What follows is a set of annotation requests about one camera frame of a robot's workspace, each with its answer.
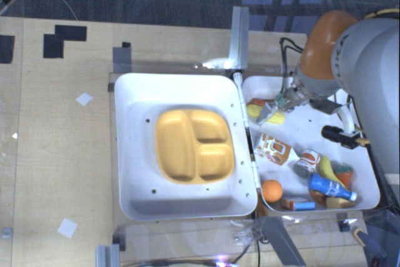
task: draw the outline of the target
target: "yellow divided plate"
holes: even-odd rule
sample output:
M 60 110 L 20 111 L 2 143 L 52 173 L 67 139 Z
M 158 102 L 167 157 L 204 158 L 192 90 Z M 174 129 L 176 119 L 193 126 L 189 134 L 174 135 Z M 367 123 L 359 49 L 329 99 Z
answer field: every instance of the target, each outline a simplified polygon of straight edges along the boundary
M 163 113 L 156 123 L 156 154 L 163 175 L 179 184 L 223 180 L 235 165 L 228 124 L 201 109 Z

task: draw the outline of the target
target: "bottle cap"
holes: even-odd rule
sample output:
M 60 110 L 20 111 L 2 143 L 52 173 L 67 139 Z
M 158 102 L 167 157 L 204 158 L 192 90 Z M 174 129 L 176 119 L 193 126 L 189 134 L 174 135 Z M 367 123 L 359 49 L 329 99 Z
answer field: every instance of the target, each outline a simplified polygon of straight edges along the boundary
M 356 193 L 355 191 L 352 191 L 349 200 L 350 200 L 350 201 L 355 201 L 356 198 L 357 198 L 357 193 Z

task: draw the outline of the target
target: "wooden surface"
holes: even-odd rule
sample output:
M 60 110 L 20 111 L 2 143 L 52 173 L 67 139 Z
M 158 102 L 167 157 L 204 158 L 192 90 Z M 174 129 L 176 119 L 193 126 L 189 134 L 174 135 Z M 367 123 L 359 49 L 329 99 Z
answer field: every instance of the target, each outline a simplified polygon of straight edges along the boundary
M 56 24 L 87 26 L 87 41 L 66 41 L 64 59 L 44 59 L 43 34 L 54 34 Z M 21 102 L 12 267 L 94 266 L 96 246 L 111 244 L 113 234 L 107 91 L 113 70 L 113 47 L 130 42 L 134 64 L 191 65 L 227 57 L 230 31 L 1 18 L 0 34 L 4 25 L 9 26 L 17 40 L 21 39 L 22 51 L 22 61 L 14 62 L 16 68 L 21 68 Z M 266 71 L 279 69 L 282 35 L 250 33 L 249 63 Z M 290 36 L 304 45 L 304 35 Z M 297 55 L 289 55 L 289 64 L 293 67 L 297 59 Z M 18 77 L 14 79 L 1 72 L 3 82 L 18 83 Z M 86 106 L 75 100 L 82 93 L 93 97 Z M 64 218 L 77 223 L 71 239 L 58 233 Z M 342 236 L 338 231 L 327 230 L 315 234 L 326 239 Z M 300 233 L 296 237 L 301 242 L 304 236 Z M 0 258 L 0 265 L 9 266 L 10 244 L 3 243 L 0 256 L 3 257 L 3 250 L 6 258 Z M 364 266 L 361 247 L 352 241 L 343 246 L 345 243 L 327 241 L 323 247 L 307 246 L 301 253 L 310 266 L 329 265 L 336 260 L 336 266 L 348 266 L 348 261 L 352 266 Z M 267 246 L 262 248 L 266 252 L 262 266 L 280 266 L 271 245 Z M 241 266 L 253 266 L 256 259 L 254 253 L 248 254 Z

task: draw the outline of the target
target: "white square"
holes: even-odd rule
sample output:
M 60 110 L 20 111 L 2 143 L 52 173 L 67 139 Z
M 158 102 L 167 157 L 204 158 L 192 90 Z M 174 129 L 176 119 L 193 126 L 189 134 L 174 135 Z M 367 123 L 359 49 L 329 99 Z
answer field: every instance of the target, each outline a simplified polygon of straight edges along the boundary
M 72 220 L 68 218 L 64 218 L 60 227 L 58 228 L 58 232 L 65 237 L 72 238 L 77 226 L 78 226 L 77 223 L 74 223 Z
M 78 98 L 76 98 L 76 101 L 82 106 L 86 106 L 88 102 L 90 102 L 90 100 L 92 99 L 93 97 L 91 95 L 89 95 L 88 93 L 83 93 Z

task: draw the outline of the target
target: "banana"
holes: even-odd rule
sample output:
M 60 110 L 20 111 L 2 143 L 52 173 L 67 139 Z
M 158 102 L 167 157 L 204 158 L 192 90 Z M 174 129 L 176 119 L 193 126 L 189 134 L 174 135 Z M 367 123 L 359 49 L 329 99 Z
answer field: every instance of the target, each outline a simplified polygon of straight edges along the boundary
M 338 177 L 335 176 L 331 162 L 329 161 L 329 158 L 327 156 L 322 156 L 321 160 L 319 161 L 318 164 L 318 173 L 324 177 L 328 178 L 330 180 L 336 181 L 337 183 L 341 184 L 343 187 L 346 188 L 344 183 L 342 183 Z

